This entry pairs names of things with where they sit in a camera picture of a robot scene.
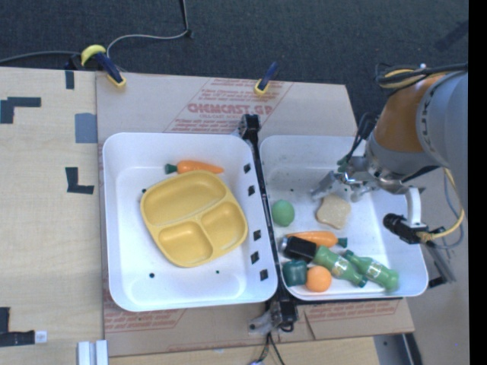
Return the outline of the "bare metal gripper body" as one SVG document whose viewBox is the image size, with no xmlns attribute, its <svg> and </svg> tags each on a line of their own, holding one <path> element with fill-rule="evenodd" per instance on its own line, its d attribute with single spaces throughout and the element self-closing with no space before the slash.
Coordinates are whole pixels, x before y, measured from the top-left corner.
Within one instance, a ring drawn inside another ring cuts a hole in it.
<svg viewBox="0 0 487 365">
<path fill-rule="evenodd" d="M 421 176 L 425 169 L 403 175 L 382 167 L 374 157 L 344 156 L 339 160 L 339 179 L 350 186 L 371 191 L 382 189 L 394 195 L 406 194 L 408 181 Z"/>
</svg>

